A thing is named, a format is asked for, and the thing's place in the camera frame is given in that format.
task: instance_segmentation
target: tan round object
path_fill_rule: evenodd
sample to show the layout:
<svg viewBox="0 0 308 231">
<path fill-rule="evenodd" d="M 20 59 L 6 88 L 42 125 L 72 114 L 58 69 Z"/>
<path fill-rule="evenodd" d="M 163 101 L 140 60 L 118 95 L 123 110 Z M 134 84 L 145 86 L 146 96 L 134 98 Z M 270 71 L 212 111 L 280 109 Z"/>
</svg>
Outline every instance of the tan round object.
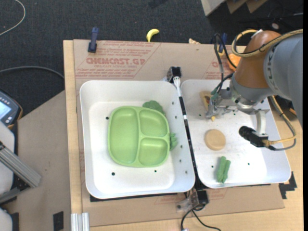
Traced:
<svg viewBox="0 0 308 231">
<path fill-rule="evenodd" d="M 226 145 L 225 135 L 217 129 L 207 131 L 204 140 L 208 148 L 214 151 L 219 151 Z"/>
</svg>

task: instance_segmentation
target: yellow banana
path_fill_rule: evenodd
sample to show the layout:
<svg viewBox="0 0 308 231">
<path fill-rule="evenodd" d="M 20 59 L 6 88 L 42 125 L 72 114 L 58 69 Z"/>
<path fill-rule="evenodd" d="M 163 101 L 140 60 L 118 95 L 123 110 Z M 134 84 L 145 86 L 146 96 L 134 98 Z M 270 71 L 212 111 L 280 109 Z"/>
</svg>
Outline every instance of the yellow banana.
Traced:
<svg viewBox="0 0 308 231">
<path fill-rule="evenodd" d="M 159 33 L 158 29 L 151 29 L 150 31 L 148 31 L 147 35 L 146 35 L 146 39 L 148 40 L 148 42 L 151 41 L 151 38 L 153 35 Z"/>
</svg>

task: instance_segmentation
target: green plate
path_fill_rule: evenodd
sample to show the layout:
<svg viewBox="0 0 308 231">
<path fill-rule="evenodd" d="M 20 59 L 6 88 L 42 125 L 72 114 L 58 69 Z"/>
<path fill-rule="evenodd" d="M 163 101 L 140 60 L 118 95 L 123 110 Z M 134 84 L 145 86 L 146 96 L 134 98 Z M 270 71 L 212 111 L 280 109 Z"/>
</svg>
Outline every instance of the green plate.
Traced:
<svg viewBox="0 0 308 231">
<path fill-rule="evenodd" d="M 108 151 L 118 164 L 156 167 L 169 155 L 170 132 L 166 117 L 157 110 L 122 106 L 110 115 Z"/>
</svg>

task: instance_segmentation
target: black clip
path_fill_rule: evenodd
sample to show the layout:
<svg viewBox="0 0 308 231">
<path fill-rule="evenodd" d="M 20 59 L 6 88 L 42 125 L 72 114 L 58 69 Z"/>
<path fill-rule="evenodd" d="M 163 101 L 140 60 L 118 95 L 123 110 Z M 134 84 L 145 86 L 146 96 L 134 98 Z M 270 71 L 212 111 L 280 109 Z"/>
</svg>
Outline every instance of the black clip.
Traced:
<svg viewBox="0 0 308 231">
<path fill-rule="evenodd" d="M 89 43 L 88 52 L 95 53 L 97 47 L 97 35 L 98 35 L 98 27 L 94 27 L 92 29 L 91 42 Z"/>
<path fill-rule="evenodd" d="M 173 77 L 178 76 L 182 77 L 181 67 L 170 67 L 167 72 L 167 81 L 173 83 Z"/>
</svg>

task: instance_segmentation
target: black bracket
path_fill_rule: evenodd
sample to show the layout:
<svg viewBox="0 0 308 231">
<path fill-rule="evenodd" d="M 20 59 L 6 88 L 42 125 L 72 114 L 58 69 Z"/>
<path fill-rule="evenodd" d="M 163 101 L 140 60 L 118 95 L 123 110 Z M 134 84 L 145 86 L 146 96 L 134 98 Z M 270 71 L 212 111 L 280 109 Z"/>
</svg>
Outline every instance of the black bracket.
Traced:
<svg viewBox="0 0 308 231">
<path fill-rule="evenodd" d="M 205 189 L 197 190 L 197 195 L 200 204 L 207 205 L 209 203 L 209 199 Z"/>
<path fill-rule="evenodd" d="M 12 231 L 19 231 L 19 213 L 11 214 L 12 222 L 13 222 L 13 229 Z"/>
<path fill-rule="evenodd" d="M 170 67 L 167 72 L 167 81 L 173 83 L 173 77 L 182 77 L 181 67 Z"/>
<path fill-rule="evenodd" d="M 64 228 L 64 213 L 60 211 L 53 215 L 53 231 L 60 231 Z"/>
<path fill-rule="evenodd" d="M 98 30 L 97 27 L 94 27 L 92 29 L 91 42 L 89 43 L 88 52 L 91 52 L 91 53 L 96 52 L 96 47 L 97 47 L 96 40 L 97 40 L 97 36 L 98 36 L 98 31 L 99 30 Z"/>
<path fill-rule="evenodd" d="M 289 184 L 279 183 L 279 189 L 283 199 L 287 199 L 286 196 L 287 191 L 295 191 L 295 188 L 297 188 L 297 185 L 293 172 L 291 173 Z"/>
</svg>

